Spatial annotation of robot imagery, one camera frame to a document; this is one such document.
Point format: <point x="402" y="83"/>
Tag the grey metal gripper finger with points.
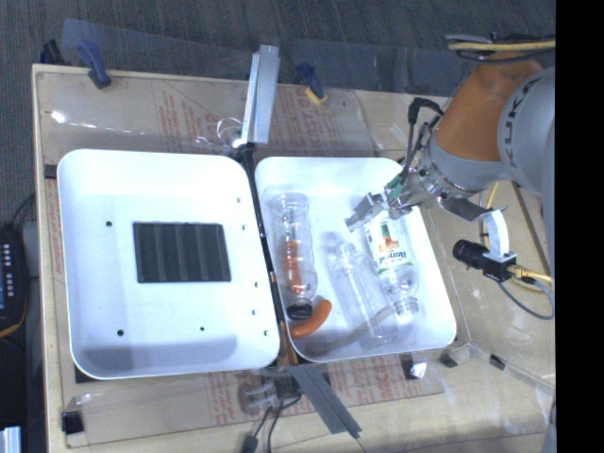
<point x="370" y="202"/>
<point x="358" y="219"/>

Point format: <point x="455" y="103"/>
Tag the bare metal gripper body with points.
<point x="417" y="194"/>

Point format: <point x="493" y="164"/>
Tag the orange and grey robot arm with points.
<point x="476" y="111"/>

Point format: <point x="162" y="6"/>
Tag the white plastic tray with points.
<point x="340" y="191"/>
<point x="118" y="262"/>

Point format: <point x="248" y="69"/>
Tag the clear bottle with printed label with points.
<point x="391" y="253"/>

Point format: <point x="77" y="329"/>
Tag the clear bottle with black cap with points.
<point x="293" y="234"/>

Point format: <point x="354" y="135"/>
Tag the clear plastic bottle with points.
<point x="361" y="290"/>

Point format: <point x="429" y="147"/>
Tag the orange sausage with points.
<point x="315" y="323"/>

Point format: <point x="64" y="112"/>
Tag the black ribbed rectangular panel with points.
<point x="181" y="252"/>

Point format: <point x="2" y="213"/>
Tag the brown cardboard board red print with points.
<point x="198" y="111"/>

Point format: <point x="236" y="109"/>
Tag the black cylinder on white bracket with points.
<point x="474" y="252"/>

